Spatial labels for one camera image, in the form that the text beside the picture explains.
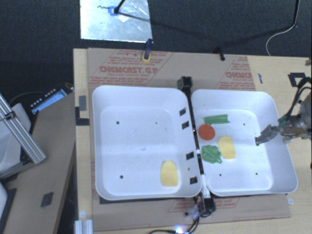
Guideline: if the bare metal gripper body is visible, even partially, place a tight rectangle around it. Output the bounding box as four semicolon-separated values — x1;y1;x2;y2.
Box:
277;115;312;142

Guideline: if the yellow oval toy food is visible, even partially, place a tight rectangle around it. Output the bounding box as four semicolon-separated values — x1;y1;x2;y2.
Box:
160;160;179;187
217;136;237;160

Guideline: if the white plastic tray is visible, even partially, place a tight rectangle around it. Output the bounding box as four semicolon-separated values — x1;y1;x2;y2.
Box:
191;89;299;197
92;85;203;201

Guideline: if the green toy celery stalk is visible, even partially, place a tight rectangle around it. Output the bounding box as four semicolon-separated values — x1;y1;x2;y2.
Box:
203;114;231;125

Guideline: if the green toy lettuce leaf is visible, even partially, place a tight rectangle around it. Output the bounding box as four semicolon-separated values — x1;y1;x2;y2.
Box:
201;145;223;164

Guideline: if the red round toy tomato slice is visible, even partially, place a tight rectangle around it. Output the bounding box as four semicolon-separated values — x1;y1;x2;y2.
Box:
197;124;216;141

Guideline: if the thin black and white rod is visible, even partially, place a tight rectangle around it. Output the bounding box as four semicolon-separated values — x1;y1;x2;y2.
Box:
184;86;211;200

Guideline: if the brown cardboard board red print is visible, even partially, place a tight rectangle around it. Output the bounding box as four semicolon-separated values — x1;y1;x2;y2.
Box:
87;48;292;232

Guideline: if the black block with thin wires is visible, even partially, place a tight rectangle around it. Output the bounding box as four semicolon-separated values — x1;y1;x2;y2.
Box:
176;76;194;91
203;198;217;215

